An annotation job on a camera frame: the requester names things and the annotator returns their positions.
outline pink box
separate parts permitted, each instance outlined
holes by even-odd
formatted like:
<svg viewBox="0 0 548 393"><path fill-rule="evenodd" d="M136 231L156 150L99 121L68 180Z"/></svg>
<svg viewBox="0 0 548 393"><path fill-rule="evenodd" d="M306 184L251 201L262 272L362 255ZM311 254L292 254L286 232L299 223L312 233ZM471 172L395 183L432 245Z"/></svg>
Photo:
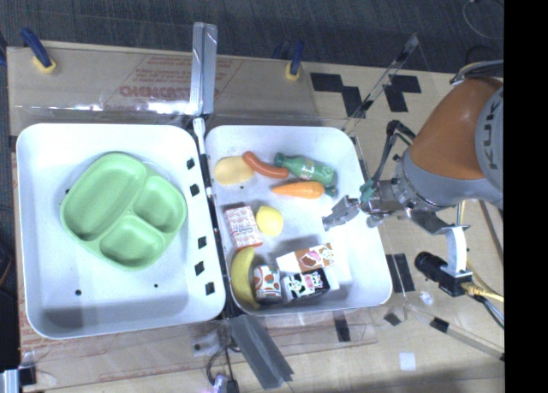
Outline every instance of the pink box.
<svg viewBox="0 0 548 393"><path fill-rule="evenodd" d="M224 211L224 220L229 226L230 237L236 250L263 244L251 206L227 209Z"/></svg>

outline carrot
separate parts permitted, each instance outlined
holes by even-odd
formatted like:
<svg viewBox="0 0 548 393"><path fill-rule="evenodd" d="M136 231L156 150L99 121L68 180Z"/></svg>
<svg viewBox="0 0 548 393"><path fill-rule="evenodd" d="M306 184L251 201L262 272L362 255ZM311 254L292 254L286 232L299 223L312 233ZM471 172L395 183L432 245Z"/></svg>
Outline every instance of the carrot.
<svg viewBox="0 0 548 393"><path fill-rule="evenodd" d="M272 192L290 197L317 199L324 194L325 188L322 183L315 181L294 182L276 186L272 188Z"/></svg>
<svg viewBox="0 0 548 393"><path fill-rule="evenodd" d="M251 151L244 152L242 158L253 170L259 172L263 176L270 178L289 177L289 170L287 168L278 168L277 166L261 162Z"/></svg>

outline plastic tray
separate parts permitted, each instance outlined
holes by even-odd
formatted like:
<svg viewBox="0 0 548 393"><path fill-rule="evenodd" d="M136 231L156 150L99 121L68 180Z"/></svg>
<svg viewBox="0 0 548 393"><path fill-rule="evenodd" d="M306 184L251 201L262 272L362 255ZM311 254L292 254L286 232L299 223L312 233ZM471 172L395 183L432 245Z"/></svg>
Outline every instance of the plastic tray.
<svg viewBox="0 0 548 393"><path fill-rule="evenodd" d="M132 271L152 265L186 217L181 192L122 152L93 162L61 205L63 227L83 247Z"/></svg>
<svg viewBox="0 0 548 393"><path fill-rule="evenodd" d="M392 281L386 263L383 245L377 228L369 228L366 214L360 212L350 222L324 230L322 217L331 214L331 208L344 195L357 197L365 183L354 144L341 130L327 127L296 126L219 126L205 138L210 172L219 160L241 156L245 151L272 163L277 152L303 155L330 164L337 170L337 196L323 195L319 199L298 199L276 195L271 187L284 181L259 174L251 179L223 186L212 179L217 212L237 204L250 205L253 213L262 205L278 209L284 219L278 236L263 234L263 245L256 247L253 266L276 264L276 257L305 247L330 242L337 263L332 266L340 289L294 305L262 306L253 310L245 302L236 301L247 313L255 315L282 315L314 311L373 307L386 302L392 292ZM227 224L222 218L220 233L227 266L235 255Z"/></svg>
<svg viewBox="0 0 548 393"><path fill-rule="evenodd" d="M169 125L40 123L21 132L16 151L27 317L39 334L61 339L184 325L222 311L223 276L190 134ZM181 229L142 270L90 254L61 222L67 189L109 152L139 159L187 202Z"/></svg>

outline hole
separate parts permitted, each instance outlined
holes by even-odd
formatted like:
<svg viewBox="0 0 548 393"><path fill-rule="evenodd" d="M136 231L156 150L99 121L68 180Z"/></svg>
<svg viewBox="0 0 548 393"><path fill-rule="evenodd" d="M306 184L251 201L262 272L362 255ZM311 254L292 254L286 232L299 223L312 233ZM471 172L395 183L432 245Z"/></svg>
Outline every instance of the hole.
<svg viewBox="0 0 548 393"><path fill-rule="evenodd" d="M215 292L215 283L209 282L205 285L205 295L213 294Z"/></svg>
<svg viewBox="0 0 548 393"><path fill-rule="evenodd" d="M194 271L196 272L196 276L199 276L204 271L204 261L202 260L198 264L194 266Z"/></svg>

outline table surface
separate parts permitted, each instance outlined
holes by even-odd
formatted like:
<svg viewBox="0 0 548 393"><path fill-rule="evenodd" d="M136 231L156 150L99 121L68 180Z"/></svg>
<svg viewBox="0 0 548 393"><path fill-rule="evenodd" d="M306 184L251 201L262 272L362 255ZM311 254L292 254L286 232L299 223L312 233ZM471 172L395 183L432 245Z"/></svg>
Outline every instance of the table surface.
<svg viewBox="0 0 548 393"><path fill-rule="evenodd" d="M134 51L45 44L52 51L64 50L66 57L77 56L75 59L89 57L90 54L82 51ZM59 57L60 68L63 68L65 56ZM345 99L348 105L356 96L363 99L385 71L303 63L299 80L289 81L284 76L285 64L278 60L218 57L218 119L237 122L272 114L276 121L280 117L277 113L282 111L289 123L315 117L325 126L340 128L347 123ZM57 79L51 84L42 75L34 80L35 84L23 84L14 75L20 71L27 69L13 66L9 76L15 82L10 85L9 93L13 135L32 122L44 120L43 116L29 116L25 107L46 103L57 94L57 99L61 99L67 91L63 80L60 83ZM417 132L451 89L451 76L403 69L398 78L392 80L395 90L381 92L366 117L354 127L370 171L375 170L380 160L386 123L398 119ZM99 96L93 91L97 86L93 79L97 76L87 77L85 89L81 89L80 81L79 94L83 98ZM241 114L246 108L247 118ZM261 112L266 112L266 116L261 116ZM403 146L397 147L396 152L401 153L403 149ZM388 163L384 176L390 176L392 170L393 164ZM456 210L441 212L441 216L453 223ZM465 206L464 223L470 225L465 232L468 258L477 276L501 293L503 221L500 214L491 205L470 200ZM350 342L339 341L331 316L305 320L301 329L295 325L289 328L270 325L275 341L295 373L291 382L274 391L504 391L504 363L497 358L504 349L503 330L479 303L466 296L451 298L438 289L437 284L426 281L413 266L414 257L421 251L446 257L444 237L428 235L408 220L395 218L381 224L379 231L386 254L408 262L414 288L395 292L381 307L345 313ZM17 248L20 257L21 239ZM21 276L22 264L20 260L17 262ZM22 279L19 290L23 362L33 361L38 377L38 382L25 387L25 391L175 392L183 385L185 391L207 390L206 358L192 355L191 350L185 348L199 334L197 330L176 327L60 342L48 340L36 334L26 320ZM503 311L503 303L493 303ZM448 331L443 333L432 328L433 319L447 322ZM231 361L241 392L262 390L240 355L232 354ZM213 371L226 373L228 367L224 360L220 360Z"/></svg>

